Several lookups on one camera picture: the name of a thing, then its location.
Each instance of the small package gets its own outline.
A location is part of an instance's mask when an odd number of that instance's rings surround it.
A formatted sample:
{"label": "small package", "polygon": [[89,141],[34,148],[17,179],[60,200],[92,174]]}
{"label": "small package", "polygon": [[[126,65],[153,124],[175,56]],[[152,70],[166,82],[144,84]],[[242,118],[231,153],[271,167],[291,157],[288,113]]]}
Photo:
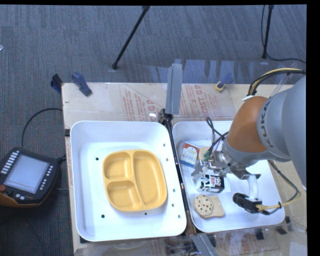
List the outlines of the small package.
{"label": "small package", "polygon": [[180,163],[194,167],[197,161],[198,152],[199,147],[197,145],[193,145],[189,142],[184,143]]}
{"label": "small package", "polygon": [[204,174],[199,180],[200,185],[197,187],[197,191],[220,193],[225,188],[225,181],[222,176]]}

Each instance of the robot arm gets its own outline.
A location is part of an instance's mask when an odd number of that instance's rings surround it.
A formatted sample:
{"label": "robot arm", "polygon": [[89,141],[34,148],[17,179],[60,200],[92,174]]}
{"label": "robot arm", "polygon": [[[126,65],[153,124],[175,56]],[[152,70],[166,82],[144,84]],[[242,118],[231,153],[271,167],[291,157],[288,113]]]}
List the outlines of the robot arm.
{"label": "robot arm", "polygon": [[222,151],[233,173],[259,160],[291,160],[306,190],[306,76],[270,98],[247,99],[234,117]]}

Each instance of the round cracker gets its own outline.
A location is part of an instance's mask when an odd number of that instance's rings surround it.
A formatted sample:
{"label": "round cracker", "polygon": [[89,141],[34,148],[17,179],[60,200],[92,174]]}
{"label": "round cracker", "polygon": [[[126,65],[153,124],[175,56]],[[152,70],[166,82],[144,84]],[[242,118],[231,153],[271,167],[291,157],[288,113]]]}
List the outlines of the round cracker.
{"label": "round cracker", "polygon": [[211,200],[205,194],[196,196],[193,200],[193,206],[200,216],[210,215],[214,208]]}

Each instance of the toy bread slice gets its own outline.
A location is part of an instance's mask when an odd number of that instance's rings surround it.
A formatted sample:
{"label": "toy bread slice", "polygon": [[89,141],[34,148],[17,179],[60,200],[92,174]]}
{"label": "toy bread slice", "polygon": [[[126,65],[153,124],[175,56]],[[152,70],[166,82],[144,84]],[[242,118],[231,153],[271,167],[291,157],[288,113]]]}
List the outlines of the toy bread slice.
{"label": "toy bread slice", "polygon": [[208,215],[203,215],[201,216],[202,218],[208,219],[211,217],[222,217],[225,215],[225,210],[221,205],[220,199],[218,196],[216,195],[212,195],[209,197],[212,205],[213,205],[213,209],[212,212]]}
{"label": "toy bread slice", "polygon": [[212,201],[204,194],[200,194],[193,200],[195,211],[203,218],[209,216],[213,211]]}

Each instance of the white tray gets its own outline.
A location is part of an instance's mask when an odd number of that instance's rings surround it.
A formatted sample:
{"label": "white tray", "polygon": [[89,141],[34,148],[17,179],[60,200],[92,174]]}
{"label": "white tray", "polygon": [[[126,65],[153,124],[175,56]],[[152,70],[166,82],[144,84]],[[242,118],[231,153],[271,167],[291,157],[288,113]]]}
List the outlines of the white tray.
{"label": "white tray", "polygon": [[[232,121],[214,121],[213,125],[218,132],[223,134],[229,130],[231,123]],[[185,142],[190,142],[200,148],[210,147],[211,145],[212,130],[205,121],[178,122],[173,126],[172,133],[178,158],[182,154]],[[225,188],[222,192],[199,192],[197,191],[196,182],[194,182],[191,177],[194,168],[184,164],[180,164],[179,166],[192,221],[202,232],[212,233],[272,226],[277,225],[284,220],[285,211],[283,208],[271,215],[263,215],[261,213],[250,213],[233,202],[233,195],[235,193],[249,195],[249,185],[246,180],[240,180],[234,174],[228,173],[227,177],[224,179]],[[247,168],[247,170],[252,174],[261,174],[260,178],[257,179],[257,183],[259,198],[262,200],[263,205],[273,206],[278,202],[281,202],[277,186],[266,160],[257,162],[255,165]],[[193,206],[193,200],[199,194],[218,196],[225,215],[223,217],[213,217],[209,219],[200,217]]]}
{"label": "white tray", "polygon": [[[180,182],[167,129],[158,122],[80,121],[70,130],[76,228],[91,242],[172,237],[186,228]],[[163,168],[167,199],[152,210],[123,212],[109,203],[104,158],[121,150],[154,153]]]}

